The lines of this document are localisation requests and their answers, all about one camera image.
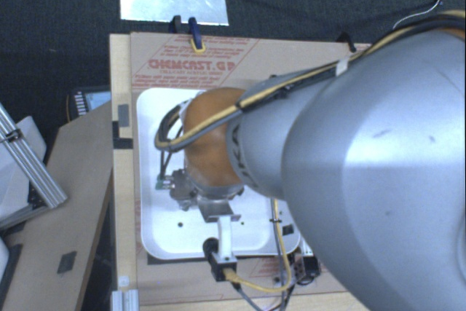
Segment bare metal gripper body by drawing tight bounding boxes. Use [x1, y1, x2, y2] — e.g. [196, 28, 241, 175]
[170, 168, 242, 224]

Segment white plastic tray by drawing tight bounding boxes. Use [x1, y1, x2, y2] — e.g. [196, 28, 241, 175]
[136, 87, 301, 261]

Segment brown cardboard board red print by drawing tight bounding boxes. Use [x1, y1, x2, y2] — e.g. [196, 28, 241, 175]
[129, 31, 373, 307]

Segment black cylinder on white bracket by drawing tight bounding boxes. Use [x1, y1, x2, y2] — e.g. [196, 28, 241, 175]
[202, 215, 238, 283]

